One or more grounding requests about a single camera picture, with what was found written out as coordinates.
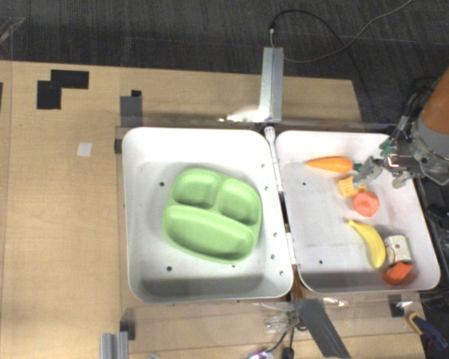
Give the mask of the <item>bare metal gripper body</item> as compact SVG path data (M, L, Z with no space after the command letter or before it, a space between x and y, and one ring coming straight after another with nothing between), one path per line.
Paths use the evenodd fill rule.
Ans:
M384 168L393 177L394 188L402 188L408 181L427 178L438 185L449 184L449 161L432 153L412 152L394 148L383 158Z

